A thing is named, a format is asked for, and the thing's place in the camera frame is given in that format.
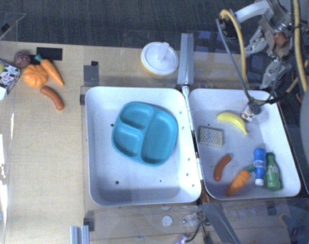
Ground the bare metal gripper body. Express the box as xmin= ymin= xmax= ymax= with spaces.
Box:
xmin=255 ymin=0 xmax=301 ymax=56

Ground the small white can orange print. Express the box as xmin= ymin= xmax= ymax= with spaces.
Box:
xmin=240 ymin=105 xmax=258 ymax=123

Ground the white plastic tray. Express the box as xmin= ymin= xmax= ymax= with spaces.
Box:
xmin=84 ymin=85 xmax=202 ymax=207
xmin=189 ymin=87 xmax=302 ymax=201

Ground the patterned flat packet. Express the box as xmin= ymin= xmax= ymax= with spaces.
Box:
xmin=197 ymin=126 xmax=225 ymax=148

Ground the blue bottle white cap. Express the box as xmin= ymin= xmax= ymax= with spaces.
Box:
xmin=253 ymin=147 xmax=267 ymax=187

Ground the orange cup white lid straw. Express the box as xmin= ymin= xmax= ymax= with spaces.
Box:
xmin=140 ymin=41 xmax=180 ymax=78

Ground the green bottle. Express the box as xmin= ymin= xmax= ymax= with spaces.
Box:
xmin=264 ymin=152 xmax=282 ymax=191

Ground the brown sausage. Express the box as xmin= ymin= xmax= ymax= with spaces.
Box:
xmin=40 ymin=85 xmax=65 ymax=111
xmin=213 ymin=155 xmax=232 ymax=182

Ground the orange carrot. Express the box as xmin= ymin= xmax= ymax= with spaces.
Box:
xmin=225 ymin=164 xmax=257 ymax=197
xmin=34 ymin=53 xmax=65 ymax=87

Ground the blue divided plate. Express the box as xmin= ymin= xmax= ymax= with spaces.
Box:
xmin=111 ymin=101 xmax=179 ymax=167

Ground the clear plastic bottle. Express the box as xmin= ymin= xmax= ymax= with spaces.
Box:
xmin=181 ymin=211 xmax=205 ymax=228

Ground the orange pumpkin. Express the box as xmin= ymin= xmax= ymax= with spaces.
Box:
xmin=22 ymin=64 xmax=49 ymax=88

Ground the brown knobbly ball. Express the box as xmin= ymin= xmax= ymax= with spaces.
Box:
xmin=13 ymin=51 xmax=31 ymax=69

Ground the white carton cow print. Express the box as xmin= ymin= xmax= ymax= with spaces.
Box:
xmin=0 ymin=57 xmax=21 ymax=101

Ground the black cylinder on white bracket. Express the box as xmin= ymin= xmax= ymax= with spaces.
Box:
xmin=217 ymin=3 xmax=269 ymax=40

